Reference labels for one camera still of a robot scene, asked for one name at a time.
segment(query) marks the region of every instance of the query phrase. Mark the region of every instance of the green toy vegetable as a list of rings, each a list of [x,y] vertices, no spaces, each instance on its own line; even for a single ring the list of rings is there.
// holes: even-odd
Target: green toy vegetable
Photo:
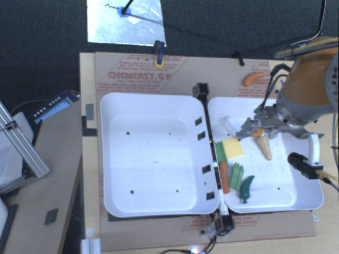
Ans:
[[[251,185],[253,179],[254,176],[249,176],[246,178],[240,188],[240,198],[244,201],[244,203],[247,203],[247,199],[250,197],[249,186]]]
[[[240,166],[238,163],[235,163],[232,167],[232,175],[229,183],[229,187],[240,190],[240,186],[242,184],[242,177],[244,174],[244,167]]]

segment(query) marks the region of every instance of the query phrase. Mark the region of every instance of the blue clamp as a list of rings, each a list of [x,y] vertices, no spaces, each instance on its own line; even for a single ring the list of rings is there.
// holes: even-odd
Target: blue clamp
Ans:
[[[124,8],[124,6],[118,7],[117,11],[118,11],[118,15],[122,18],[126,18],[128,17],[128,15],[132,14],[132,10],[130,8],[127,8],[126,14],[122,14],[121,10]]]
[[[153,45],[153,53],[156,54],[155,67],[162,68],[164,65],[165,43],[163,41],[155,41]]]

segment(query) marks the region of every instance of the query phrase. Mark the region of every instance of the empty white tray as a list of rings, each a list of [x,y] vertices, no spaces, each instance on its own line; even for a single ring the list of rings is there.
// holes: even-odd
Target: empty white tray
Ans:
[[[202,104],[191,96],[101,100],[104,203],[117,217],[209,214],[219,196]]]
[[[220,137],[225,134],[222,121],[236,116],[241,122],[253,117],[253,110],[261,104],[262,99],[216,97],[208,105],[212,134]],[[275,100],[267,100],[267,105]],[[250,186],[251,197],[242,203],[239,191],[231,188],[224,195],[226,205],[237,213],[257,213],[274,211],[313,210],[319,208],[324,200],[318,179],[308,179],[294,169],[287,157],[297,152],[313,162],[319,161],[318,136],[312,135],[307,140],[300,140],[289,133],[279,134],[270,140],[272,160],[267,161],[257,146],[254,138],[240,141],[245,156],[229,159],[228,174],[235,162],[244,166],[243,179],[254,175]]]

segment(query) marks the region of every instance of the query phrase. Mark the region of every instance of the silver sheet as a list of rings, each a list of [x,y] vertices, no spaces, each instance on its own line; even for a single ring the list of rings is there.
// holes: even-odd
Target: silver sheet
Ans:
[[[117,8],[129,0],[87,0],[88,41],[153,46],[165,41],[160,0],[134,0],[131,15],[121,17]]]

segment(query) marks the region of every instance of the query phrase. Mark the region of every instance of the yellow block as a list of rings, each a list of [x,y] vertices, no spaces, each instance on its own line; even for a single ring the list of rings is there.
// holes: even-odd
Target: yellow block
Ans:
[[[243,148],[237,138],[224,139],[222,146],[227,159],[232,159],[240,156],[244,156]]]

